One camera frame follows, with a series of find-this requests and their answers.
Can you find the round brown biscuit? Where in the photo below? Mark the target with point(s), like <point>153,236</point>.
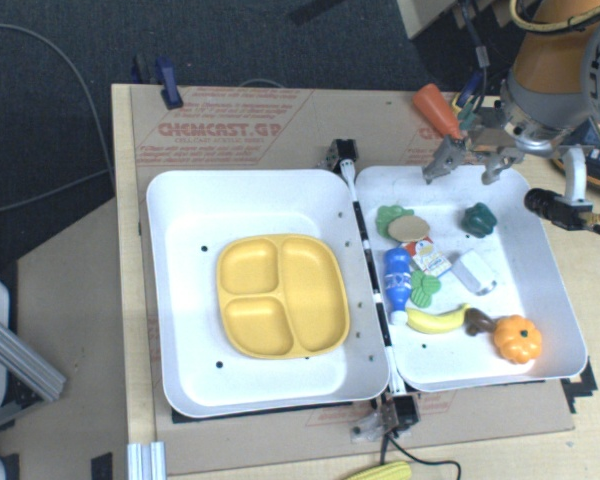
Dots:
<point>409,228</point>

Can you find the small red and white carton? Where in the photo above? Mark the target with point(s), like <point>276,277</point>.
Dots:
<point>430,258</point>

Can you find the orange pumpkin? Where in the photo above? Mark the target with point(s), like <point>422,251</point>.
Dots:
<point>517,339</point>

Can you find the brown cardboard board, red print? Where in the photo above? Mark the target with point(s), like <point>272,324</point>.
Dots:
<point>240,118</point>

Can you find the green ribbed leaf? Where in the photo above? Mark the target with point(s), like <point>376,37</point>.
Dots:
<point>425,290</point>

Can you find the clear white plastic bottle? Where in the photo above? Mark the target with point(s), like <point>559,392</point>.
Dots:
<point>472,270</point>

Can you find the yellow divided plate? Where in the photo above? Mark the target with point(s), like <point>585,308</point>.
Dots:
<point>310,288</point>

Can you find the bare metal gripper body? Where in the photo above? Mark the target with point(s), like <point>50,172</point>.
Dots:
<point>495,135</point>

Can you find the blue bottle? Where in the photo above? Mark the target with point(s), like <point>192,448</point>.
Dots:
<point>396,278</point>

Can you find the green bell pepper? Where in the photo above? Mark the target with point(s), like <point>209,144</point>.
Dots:
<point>479,220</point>

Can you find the yellow banana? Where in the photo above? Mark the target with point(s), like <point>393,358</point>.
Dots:
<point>432,320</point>

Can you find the thin black and white rod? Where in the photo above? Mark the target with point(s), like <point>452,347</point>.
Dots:
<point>369,263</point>

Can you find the yellow corn cob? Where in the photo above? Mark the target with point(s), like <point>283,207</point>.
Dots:
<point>385,472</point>

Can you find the green lettuce leaf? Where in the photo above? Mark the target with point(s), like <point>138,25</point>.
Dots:
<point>386,217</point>

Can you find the black cylinder on white bracket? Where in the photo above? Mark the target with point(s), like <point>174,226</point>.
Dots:
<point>560,208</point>

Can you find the white plastic tray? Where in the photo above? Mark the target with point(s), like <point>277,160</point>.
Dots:
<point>540,278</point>
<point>190,318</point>

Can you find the orange carrot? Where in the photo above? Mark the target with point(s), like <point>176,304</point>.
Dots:
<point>432,108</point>

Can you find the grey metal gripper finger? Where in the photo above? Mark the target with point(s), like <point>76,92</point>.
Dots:
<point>445,160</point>
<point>497,165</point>

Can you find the brown curved toy food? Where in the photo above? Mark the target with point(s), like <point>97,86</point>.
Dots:
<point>477,322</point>

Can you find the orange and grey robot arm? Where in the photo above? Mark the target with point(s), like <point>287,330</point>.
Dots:
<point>550,53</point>

